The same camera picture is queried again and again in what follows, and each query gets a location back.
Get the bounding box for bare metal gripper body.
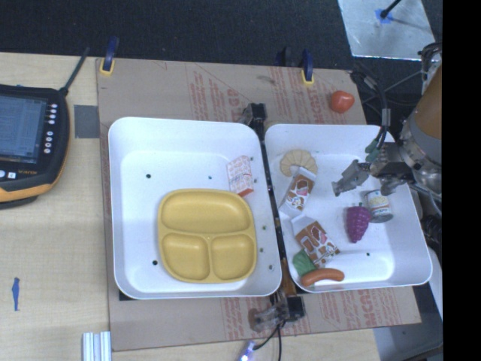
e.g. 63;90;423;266
369;137;443;202

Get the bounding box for small white and yellow can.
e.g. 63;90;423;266
363;189;395;224

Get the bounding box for purple grapes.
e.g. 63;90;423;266
345;202;373;244

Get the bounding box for brown and white carton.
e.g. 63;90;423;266
291;215;341;268
277;166;317;219

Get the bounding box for beige croissant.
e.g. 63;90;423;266
280;149;319;177

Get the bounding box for white plastic tray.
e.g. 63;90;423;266
264;123;434;294
107;117;283;301

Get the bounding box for red toy tomato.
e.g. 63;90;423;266
331;90;355;114

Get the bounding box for thin black rod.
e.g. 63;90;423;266
257;124;294;299

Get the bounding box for green toy vegetable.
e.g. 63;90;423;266
292;249;317;278

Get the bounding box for orange sausage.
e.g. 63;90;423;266
301;268;346;288

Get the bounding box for small orange and white carton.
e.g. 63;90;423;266
225;155;256;198

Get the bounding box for yellow divided plate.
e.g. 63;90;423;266
156;188;259;284

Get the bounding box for brown cardboard board red print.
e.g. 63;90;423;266
95;57;422;352

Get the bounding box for black block with thin wires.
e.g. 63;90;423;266
240;102;268;128
249;293;306;332

